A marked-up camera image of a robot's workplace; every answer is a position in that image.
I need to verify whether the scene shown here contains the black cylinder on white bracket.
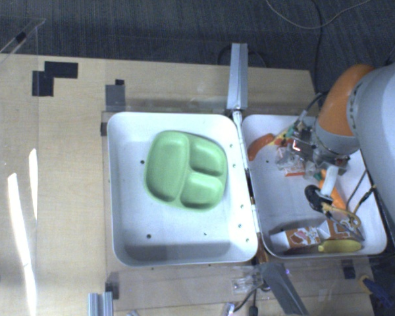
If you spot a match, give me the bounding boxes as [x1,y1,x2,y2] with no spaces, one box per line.
[304,165,340,214]

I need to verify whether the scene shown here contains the orange carrot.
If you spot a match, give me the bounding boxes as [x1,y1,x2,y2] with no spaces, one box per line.
[318,169,347,210]

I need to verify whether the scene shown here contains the brown and white carton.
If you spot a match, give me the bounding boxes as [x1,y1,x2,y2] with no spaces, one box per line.
[269,226,323,255]
[317,218,365,242]

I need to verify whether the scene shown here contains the green divided plate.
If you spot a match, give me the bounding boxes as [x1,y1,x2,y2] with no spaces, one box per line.
[144,129,229,212]

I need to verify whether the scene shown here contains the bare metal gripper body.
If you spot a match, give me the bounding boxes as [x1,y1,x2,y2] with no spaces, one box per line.
[290,116,319,165]

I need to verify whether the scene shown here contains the white plastic tray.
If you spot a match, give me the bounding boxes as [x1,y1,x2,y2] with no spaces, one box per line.
[241,114,389,260]
[106,111,259,268]

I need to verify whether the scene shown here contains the yellow and red pizza slice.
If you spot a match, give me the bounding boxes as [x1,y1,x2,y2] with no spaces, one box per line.
[274,127,294,148]

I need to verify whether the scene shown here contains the orange sausage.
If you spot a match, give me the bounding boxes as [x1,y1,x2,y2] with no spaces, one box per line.
[246,133,277,161]

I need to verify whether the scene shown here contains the yellow banana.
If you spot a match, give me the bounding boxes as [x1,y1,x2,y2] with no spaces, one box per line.
[317,238,363,254]

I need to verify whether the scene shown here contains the clear plastic bottle orange label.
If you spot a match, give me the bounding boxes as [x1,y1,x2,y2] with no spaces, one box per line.
[275,145,306,178]

